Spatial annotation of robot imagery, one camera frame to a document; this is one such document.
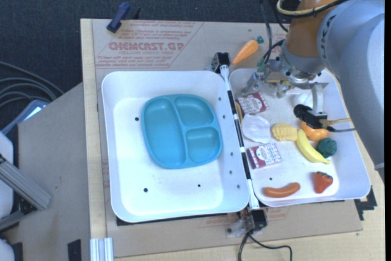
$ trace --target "white tray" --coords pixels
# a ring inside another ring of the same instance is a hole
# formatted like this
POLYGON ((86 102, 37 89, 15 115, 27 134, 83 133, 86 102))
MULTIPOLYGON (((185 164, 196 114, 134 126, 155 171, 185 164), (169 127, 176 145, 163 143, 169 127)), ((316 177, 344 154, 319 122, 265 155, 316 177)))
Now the white tray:
POLYGON ((111 205, 118 218, 144 222, 242 210, 249 201, 240 146, 224 80, 210 71, 112 72, 101 85, 108 143, 111 205), (193 94, 212 106, 222 153, 186 169, 164 169, 148 154, 140 121, 144 104, 193 94))
MULTIPOLYGON (((247 82, 253 72, 253 68, 237 69, 230 75, 230 83, 235 98, 241 96, 241 91, 247 86, 247 82)), ((316 80, 319 83, 328 83, 324 88, 323 110, 330 120, 348 117, 345 111, 338 86, 328 72, 323 72, 316 80)), ((296 104, 295 99, 301 93, 311 95, 311 90, 294 88, 285 97, 277 98, 276 91, 269 84, 261 84, 261 94, 264 96, 269 109, 259 113, 269 121, 272 127, 275 123, 286 122, 300 128, 301 121, 293 114, 296 104)), ((338 123, 335 128, 351 128, 347 122, 338 123)), ((250 169, 254 193, 265 205, 280 207, 284 205, 305 204, 309 202, 325 202, 345 199, 359 199, 365 197, 370 190, 370 180, 364 161, 353 132, 329 133, 328 137, 337 142, 337 152, 329 157, 330 164, 311 163, 298 150, 295 142, 275 142, 282 162, 270 166, 250 169), (313 173, 316 171, 326 172, 333 176, 334 182, 322 194, 317 194, 313 189, 313 173), (290 197, 270 198, 262 193, 264 187, 283 187, 289 183, 298 182, 301 189, 290 197)), ((255 147, 259 144, 244 138, 246 148, 255 147)))

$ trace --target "metal bracket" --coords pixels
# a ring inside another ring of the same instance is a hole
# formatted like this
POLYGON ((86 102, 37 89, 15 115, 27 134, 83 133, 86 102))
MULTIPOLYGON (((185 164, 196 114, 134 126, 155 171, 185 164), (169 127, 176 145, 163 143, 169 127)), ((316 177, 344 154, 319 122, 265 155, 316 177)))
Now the metal bracket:
POLYGON ((266 212, 261 210, 251 210, 245 208, 240 212, 239 220, 230 224, 225 230, 227 238, 242 237, 248 232, 259 232, 268 225, 266 212))
POLYGON ((312 92, 312 110, 309 110, 314 116, 324 116, 326 113, 323 112, 323 103, 324 103, 324 92, 323 88, 327 84, 314 83, 311 87, 312 92))
POLYGON ((25 177, 1 153, 0 179, 38 210, 46 210, 49 207, 51 196, 32 180, 25 177))
POLYGON ((111 237, 90 240, 91 261, 114 261, 114 249, 111 237))
POLYGON ((354 200, 356 207, 357 207, 357 212, 360 216, 360 220, 364 220, 364 211, 365 210, 374 210, 375 207, 378 205, 376 202, 375 194, 373 193, 373 189, 371 186, 371 190, 367 195, 367 201, 361 201, 360 199, 355 199, 354 200))

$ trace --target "plastic food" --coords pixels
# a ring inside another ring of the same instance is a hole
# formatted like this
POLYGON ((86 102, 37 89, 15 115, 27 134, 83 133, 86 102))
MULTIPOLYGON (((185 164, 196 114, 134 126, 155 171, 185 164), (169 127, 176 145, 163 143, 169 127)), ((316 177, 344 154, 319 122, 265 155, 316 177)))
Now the plastic food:
POLYGON ((300 184, 297 182, 290 183, 289 185, 281 188, 265 187, 263 193, 267 197, 283 198, 293 195, 300 189, 300 184))
POLYGON ((311 162, 323 162, 326 164, 330 163, 330 160, 325 159, 322 154, 312 147, 307 136, 302 129, 298 130, 298 139, 296 143, 299 147, 300 152, 311 162))
POLYGON ((254 39, 249 40, 239 50, 238 54, 236 55, 236 57, 232 61, 232 64, 238 64, 239 62, 245 60, 246 58, 248 58, 249 56, 254 54, 258 50, 258 47, 259 47, 259 43, 256 40, 254 40, 254 39))
POLYGON ((253 116, 269 109, 265 98, 259 92, 247 95, 245 97, 239 97, 236 99, 236 101, 239 104, 243 117, 246 114, 251 114, 253 116))
POLYGON ((240 105, 237 101, 235 101, 235 108, 238 113, 239 122, 241 123, 243 120, 242 110, 240 109, 240 105))
POLYGON ((216 114, 202 97, 188 94, 149 99, 141 112, 142 132, 152 160, 166 169, 200 166, 222 151, 216 114))
POLYGON ((312 127, 309 127, 307 123, 304 121, 301 122, 301 128, 303 129, 304 133, 307 135, 307 137, 312 141, 320 141, 321 139, 324 139, 329 134, 329 131, 327 131, 324 128, 317 128, 314 129, 312 127))
POLYGON ((337 152, 337 142, 331 138, 324 138, 318 142, 316 149, 322 154, 322 156, 327 158, 337 152))
POLYGON ((333 178, 332 176, 324 172, 318 171, 313 176, 313 181, 315 184, 315 192, 321 194, 327 187, 329 187, 332 184, 333 178))
POLYGON ((298 129, 287 123, 274 124, 271 132, 278 141, 296 141, 298 138, 298 129))

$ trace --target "blue plastic plate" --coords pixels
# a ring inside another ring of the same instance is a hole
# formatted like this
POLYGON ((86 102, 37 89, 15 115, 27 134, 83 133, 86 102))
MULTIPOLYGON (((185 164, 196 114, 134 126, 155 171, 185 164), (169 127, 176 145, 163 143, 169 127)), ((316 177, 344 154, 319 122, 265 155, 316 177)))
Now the blue plastic plate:
POLYGON ((200 166, 221 154, 220 126, 202 97, 176 94, 152 98, 142 108, 141 121, 150 156, 166 169, 200 166))

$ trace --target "toy sausage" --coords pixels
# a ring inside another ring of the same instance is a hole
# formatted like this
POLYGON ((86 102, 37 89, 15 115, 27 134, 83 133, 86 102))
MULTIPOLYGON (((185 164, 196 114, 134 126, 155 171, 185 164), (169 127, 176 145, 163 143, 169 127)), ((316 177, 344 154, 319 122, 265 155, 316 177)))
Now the toy sausage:
POLYGON ((265 196, 273 198, 283 198, 293 195, 300 189, 300 184, 297 182, 290 183, 289 185, 281 188, 265 187, 263 193, 265 196))

